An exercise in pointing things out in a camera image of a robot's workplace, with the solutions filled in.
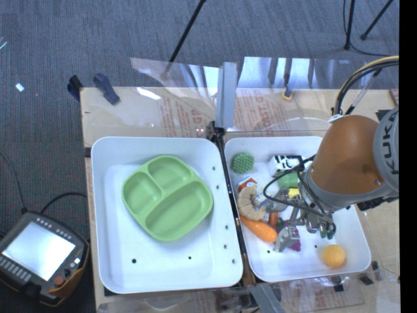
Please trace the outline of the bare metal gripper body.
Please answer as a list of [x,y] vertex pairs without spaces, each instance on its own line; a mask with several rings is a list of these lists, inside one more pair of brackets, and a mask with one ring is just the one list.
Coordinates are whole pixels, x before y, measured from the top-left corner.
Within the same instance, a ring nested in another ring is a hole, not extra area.
[[321,237],[334,236],[334,221],[331,214],[322,212],[314,203],[308,205],[304,200],[297,201],[287,227],[295,232],[298,226],[304,226],[309,233],[319,233]]

